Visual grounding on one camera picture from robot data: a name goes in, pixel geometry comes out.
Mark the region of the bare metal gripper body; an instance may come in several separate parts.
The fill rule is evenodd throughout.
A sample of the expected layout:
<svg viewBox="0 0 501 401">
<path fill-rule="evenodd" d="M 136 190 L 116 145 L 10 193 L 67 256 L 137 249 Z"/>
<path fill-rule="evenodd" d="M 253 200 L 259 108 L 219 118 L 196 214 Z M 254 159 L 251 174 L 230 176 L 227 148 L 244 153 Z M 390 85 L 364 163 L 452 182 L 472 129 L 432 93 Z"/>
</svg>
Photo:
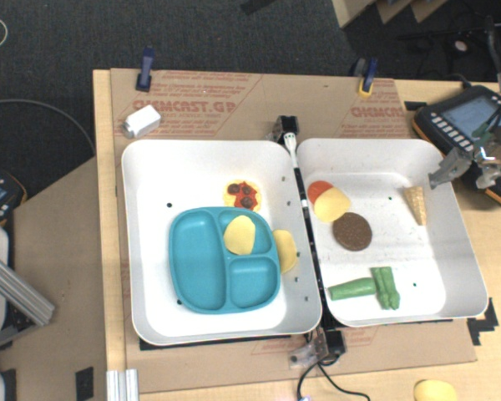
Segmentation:
<svg viewBox="0 0 501 401">
<path fill-rule="evenodd" d="M 501 127 L 489 130 L 475 140 L 476 161 L 501 161 Z"/>
</svg>

